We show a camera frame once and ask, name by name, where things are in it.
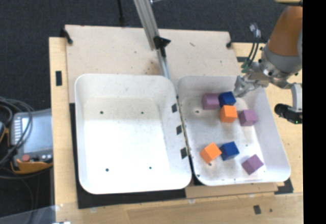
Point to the pale wood board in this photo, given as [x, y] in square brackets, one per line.
[109, 50]

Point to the orange cube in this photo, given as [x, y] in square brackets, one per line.
[228, 114]
[210, 153]

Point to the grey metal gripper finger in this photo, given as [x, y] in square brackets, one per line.
[239, 85]
[246, 89]

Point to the black cylinder on white bracket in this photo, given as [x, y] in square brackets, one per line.
[290, 113]

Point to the white plastic tray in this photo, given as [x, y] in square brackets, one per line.
[122, 141]
[216, 134]

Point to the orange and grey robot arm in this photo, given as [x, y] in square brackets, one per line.
[286, 32]

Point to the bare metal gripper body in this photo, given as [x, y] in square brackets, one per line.
[262, 76]

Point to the purple cube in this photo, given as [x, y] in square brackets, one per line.
[247, 117]
[252, 164]
[210, 102]

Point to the blue cube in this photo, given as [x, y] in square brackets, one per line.
[227, 98]
[229, 151]

